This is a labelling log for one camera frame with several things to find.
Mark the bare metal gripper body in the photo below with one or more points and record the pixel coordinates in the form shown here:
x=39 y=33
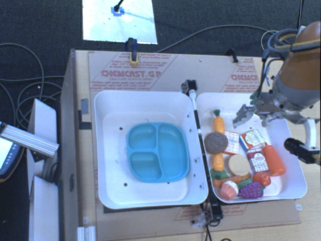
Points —
x=269 y=107

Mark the white and red carton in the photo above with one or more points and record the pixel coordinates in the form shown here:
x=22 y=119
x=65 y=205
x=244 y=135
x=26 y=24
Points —
x=233 y=142

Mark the orange carrot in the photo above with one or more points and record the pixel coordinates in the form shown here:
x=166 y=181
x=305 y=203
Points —
x=219 y=124
x=218 y=161
x=230 y=180

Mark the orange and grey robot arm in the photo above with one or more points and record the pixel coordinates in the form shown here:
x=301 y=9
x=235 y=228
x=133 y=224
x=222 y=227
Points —
x=301 y=66

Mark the brown cardboard board, red print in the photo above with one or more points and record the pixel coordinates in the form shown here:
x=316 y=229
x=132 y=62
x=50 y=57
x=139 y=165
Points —
x=200 y=71

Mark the orange and blue carton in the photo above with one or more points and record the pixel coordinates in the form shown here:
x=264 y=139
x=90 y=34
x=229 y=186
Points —
x=252 y=138

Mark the tan round bread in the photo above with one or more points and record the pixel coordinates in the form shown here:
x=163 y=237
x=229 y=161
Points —
x=238 y=165

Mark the brown round biscuit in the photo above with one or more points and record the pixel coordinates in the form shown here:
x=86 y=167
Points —
x=215 y=142

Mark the white plastic tray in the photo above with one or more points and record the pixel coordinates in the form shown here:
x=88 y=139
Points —
x=113 y=147
x=291 y=179

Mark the blue divided plate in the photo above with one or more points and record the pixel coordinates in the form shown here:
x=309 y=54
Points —
x=170 y=149

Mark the pink cupcake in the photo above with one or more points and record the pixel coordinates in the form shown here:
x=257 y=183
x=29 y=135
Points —
x=228 y=190

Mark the purple grapes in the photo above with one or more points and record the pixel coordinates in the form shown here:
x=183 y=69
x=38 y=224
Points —
x=250 y=190

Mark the thin black and white rod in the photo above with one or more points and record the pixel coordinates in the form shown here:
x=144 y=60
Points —
x=200 y=134

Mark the orange bottle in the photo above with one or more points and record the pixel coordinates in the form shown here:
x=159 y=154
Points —
x=274 y=161

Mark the red and white can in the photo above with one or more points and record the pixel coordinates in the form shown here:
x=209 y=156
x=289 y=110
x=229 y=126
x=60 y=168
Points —
x=258 y=161

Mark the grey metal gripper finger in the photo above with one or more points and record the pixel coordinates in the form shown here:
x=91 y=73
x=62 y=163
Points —
x=270 y=120
x=242 y=115

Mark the black cylinder on white bracket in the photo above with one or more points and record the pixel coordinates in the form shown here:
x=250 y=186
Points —
x=297 y=147

